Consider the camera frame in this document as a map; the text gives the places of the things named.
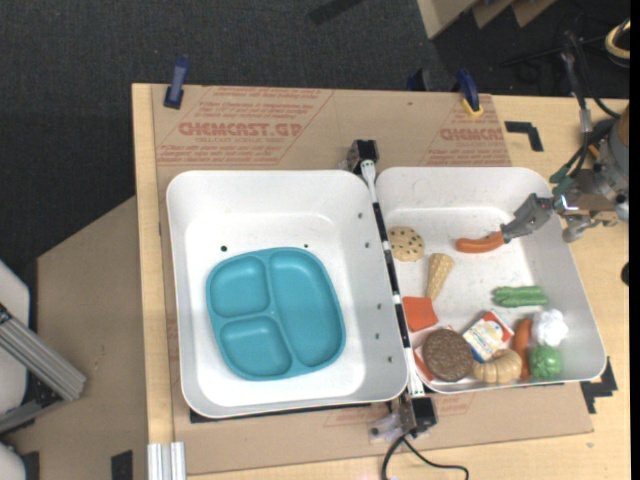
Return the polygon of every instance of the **toy food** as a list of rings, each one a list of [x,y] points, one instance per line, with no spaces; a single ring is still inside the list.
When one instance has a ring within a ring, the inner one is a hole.
[[[502,231],[496,231],[485,238],[458,238],[456,240],[456,249],[460,252],[477,254],[493,251],[505,243]]]
[[[427,297],[403,297],[402,306],[411,332],[421,331],[438,323],[431,299]]]
[[[493,311],[485,313],[462,335],[471,346],[473,357],[480,362],[491,359],[512,336],[513,331]]]
[[[429,368],[427,368],[427,365],[424,364],[424,361],[415,350],[413,351],[413,360],[416,362],[419,373],[422,373],[425,379],[431,382],[433,380],[433,373],[429,371]]]
[[[539,286],[501,286],[493,290],[493,302],[505,308],[544,306],[549,302]]]
[[[389,230],[391,254],[400,261],[418,261],[424,255],[422,237],[413,228],[396,226]]]
[[[540,345],[557,347],[566,338],[569,328],[564,323],[564,317],[560,311],[547,309],[533,317],[531,333]]]
[[[529,359],[527,357],[527,347],[529,346],[529,338],[531,337],[531,325],[533,320],[531,318],[523,318],[518,322],[515,332],[513,333],[513,339],[511,340],[511,348],[517,352],[522,360],[522,370],[520,371],[520,377],[528,379],[531,375],[529,371]]]
[[[562,358],[558,349],[550,345],[538,345],[529,354],[531,375],[539,379],[555,377],[562,370]]]
[[[429,275],[427,278],[427,297],[434,300],[453,268],[453,259],[444,253],[436,252],[429,256]]]
[[[469,344],[455,331],[438,329],[427,335],[422,359],[433,376],[456,382],[471,373],[473,355]]]
[[[491,384],[504,384],[520,377],[522,359],[518,353],[509,348],[498,350],[494,356],[484,363],[473,362],[473,376]]]

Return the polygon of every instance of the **black cable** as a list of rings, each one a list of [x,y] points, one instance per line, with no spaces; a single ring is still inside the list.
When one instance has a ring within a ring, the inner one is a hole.
[[[587,159],[587,155],[589,154],[589,137],[590,137],[590,133],[589,132],[584,132],[583,135],[583,141],[582,141],[582,147],[580,148],[580,156],[578,157],[578,163],[576,164],[575,168],[573,169],[573,171],[569,174],[569,176],[571,178],[575,178],[576,175],[580,172],[580,169],[582,169],[582,166],[584,164],[584,161]]]
[[[610,132],[611,127],[614,124],[615,124],[615,120],[614,119],[605,119],[604,121],[601,121],[598,124],[596,124],[594,126],[594,128],[593,128],[593,132],[589,134],[587,148],[589,146],[591,146],[592,144],[596,144],[596,143],[600,142],[600,140],[607,133]],[[582,154],[583,150],[584,150],[584,143],[580,145],[578,150],[573,154],[573,156],[569,159],[569,161],[564,164],[564,167],[567,170],[571,169],[571,166],[576,162],[576,160],[578,160],[578,158]],[[577,174],[578,170],[579,170],[578,167],[576,167],[576,169],[574,169],[574,172],[572,173],[572,177],[575,177],[575,175]]]
[[[404,444],[406,444],[409,447],[409,450],[411,450],[413,453],[415,453],[418,456],[418,458],[420,460],[422,460],[422,462],[424,462],[425,464],[429,464],[429,466],[434,467],[434,468],[458,469],[458,470],[464,472],[465,480],[469,479],[469,470],[467,468],[465,468],[464,466],[457,466],[457,465],[451,465],[451,464],[436,464],[435,462],[431,462],[429,459],[427,459],[425,456],[423,456],[418,450],[416,450],[411,445],[411,443],[409,443],[409,441],[407,441],[406,438],[403,438],[402,441],[404,442]]]
[[[618,114],[617,112],[614,112],[609,107],[607,107],[602,102],[602,100],[595,95],[595,91],[593,90],[593,87],[591,85],[591,81],[589,79],[589,66],[587,65],[587,58],[586,58],[586,56],[584,54],[584,50],[582,48],[581,42],[578,41],[578,38],[575,36],[575,34],[573,34],[571,32],[567,32],[567,38],[569,39],[569,41],[571,42],[571,45],[573,46],[574,50],[576,51],[576,56],[578,58],[578,64],[579,64],[580,70],[581,70],[582,80],[583,80],[584,85],[585,85],[585,87],[587,89],[587,93],[589,94],[589,96],[591,96],[593,98],[593,101],[596,102],[596,105],[598,105],[604,112],[609,114],[611,117],[613,117],[615,119],[618,119],[620,117],[620,114]]]
[[[393,455],[393,452],[395,452],[396,449],[402,443],[406,444],[409,447],[409,450],[411,450],[425,464],[428,464],[431,467],[440,468],[440,469],[459,469],[460,471],[463,471],[465,473],[465,480],[469,479],[469,470],[467,468],[465,468],[464,466],[449,465],[449,464],[436,464],[435,462],[431,462],[426,457],[424,457],[418,450],[416,450],[411,445],[411,443],[409,443],[409,441],[407,441],[407,436],[411,435],[412,433],[413,433],[413,430],[411,430],[411,431],[409,431],[409,432],[407,432],[405,434],[402,434],[393,443],[391,443],[391,446],[389,446],[389,449],[387,450],[387,453],[385,454],[384,459],[382,460],[382,469],[380,471],[380,476],[381,476],[382,480],[389,480],[389,477],[387,476],[387,467],[389,466],[389,461],[391,460],[391,456]]]
[[[569,82],[571,83],[571,91],[578,100],[578,105],[580,105],[580,108],[586,109],[587,100],[585,98],[583,87],[583,85],[586,84],[581,83],[581,80],[578,77],[578,72],[576,70],[576,58],[572,53],[572,50],[576,49],[574,39],[575,35],[571,31],[565,31],[561,58],[564,62],[567,78],[569,78]]]

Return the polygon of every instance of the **white tray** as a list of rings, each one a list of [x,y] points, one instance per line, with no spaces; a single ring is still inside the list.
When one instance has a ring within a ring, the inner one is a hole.
[[[25,480],[27,477],[22,459],[2,443],[0,443],[0,471],[2,471],[2,480]]]
[[[343,171],[190,171],[167,189],[182,390],[209,418],[390,400],[407,365],[378,229],[364,183]],[[346,344],[321,370],[273,381],[234,374],[207,313],[209,272],[235,255],[297,247],[322,262]]]
[[[455,249],[457,238],[482,238],[510,222],[513,212],[532,192],[550,197],[546,181],[534,171],[517,167],[391,168],[377,180],[377,194],[387,229],[414,228],[424,239],[425,255],[415,262],[395,261],[403,296],[424,296],[428,257],[442,252],[455,262],[434,301],[440,327],[464,332],[482,314],[493,310],[510,327],[543,307],[501,308],[491,300],[499,286],[538,285],[549,299],[545,308],[562,311],[569,327],[560,344],[562,373],[553,382],[598,377],[606,354],[571,251],[562,240],[562,224],[553,215],[541,229],[498,249],[466,254]],[[411,335],[418,348],[429,329]],[[494,385],[467,377],[455,383],[423,382],[440,393],[460,393],[514,385],[548,384],[518,381]]]
[[[547,307],[561,310],[569,326],[560,345],[562,374],[553,382],[601,374],[604,347],[558,216],[534,234],[488,253],[463,254],[454,247],[458,238],[481,238],[511,221],[530,193],[550,196],[543,178],[512,167],[398,167],[382,172],[376,185],[387,229],[413,227],[425,242],[421,260],[395,261],[402,296],[424,295],[427,261],[434,252],[455,261],[434,302],[441,327],[463,332],[489,310],[514,326],[522,316],[543,308],[496,307],[492,290],[539,285],[549,298]],[[170,183],[167,207],[182,390],[194,411],[227,418],[390,400],[403,391],[407,363],[371,199],[360,178],[338,170],[190,171]],[[343,312],[346,346],[338,360],[322,370],[251,381],[224,363],[204,286],[221,261],[274,247],[303,248],[325,266]],[[419,347],[426,332],[411,334],[412,346]],[[422,380],[440,393],[543,383]]]

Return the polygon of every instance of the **wooden table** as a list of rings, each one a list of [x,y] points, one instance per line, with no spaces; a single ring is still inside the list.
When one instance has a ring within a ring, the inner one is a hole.
[[[168,367],[167,324],[164,312],[161,243],[158,234],[159,207],[157,166],[150,86],[134,84],[134,139],[137,175],[137,202],[140,234],[142,306],[147,385],[148,438],[150,443],[175,440]],[[569,98],[495,96],[493,101],[502,122],[528,121],[538,128],[545,151],[534,153],[526,136],[506,133],[514,166],[536,170],[545,178],[575,151],[578,145],[577,104]],[[626,101],[610,101],[618,110]],[[605,117],[591,103],[594,121]],[[629,291],[620,272],[629,259],[627,223],[613,228],[588,230],[573,244],[580,276],[595,313],[604,345],[618,384],[610,398],[596,402],[595,432],[577,436],[534,441],[487,444],[428,453],[434,462],[462,464],[473,479],[564,479],[630,478],[630,382],[629,382]],[[374,479],[379,477],[380,457],[318,462],[264,468],[264,479]],[[401,453],[392,460],[389,473],[403,480],[462,478],[460,472],[428,471],[415,456]],[[205,479],[250,479],[256,471],[236,471],[199,475]]]

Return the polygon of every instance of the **blue clamp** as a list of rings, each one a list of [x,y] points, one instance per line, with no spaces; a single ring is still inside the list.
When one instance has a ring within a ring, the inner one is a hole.
[[[407,78],[407,91],[426,91],[422,69],[419,69],[413,76]]]
[[[473,117],[479,117],[484,110],[480,105],[480,97],[478,96],[478,89],[476,83],[471,78],[471,75],[466,69],[460,68],[456,73],[456,80],[460,90],[464,93],[464,99],[462,104],[467,109],[467,112]]]
[[[169,108],[180,108],[182,104],[182,96],[184,91],[182,86],[187,79],[189,71],[189,58],[186,55],[178,57],[173,66],[173,79],[171,85],[167,87],[167,93],[164,97],[164,106]]]

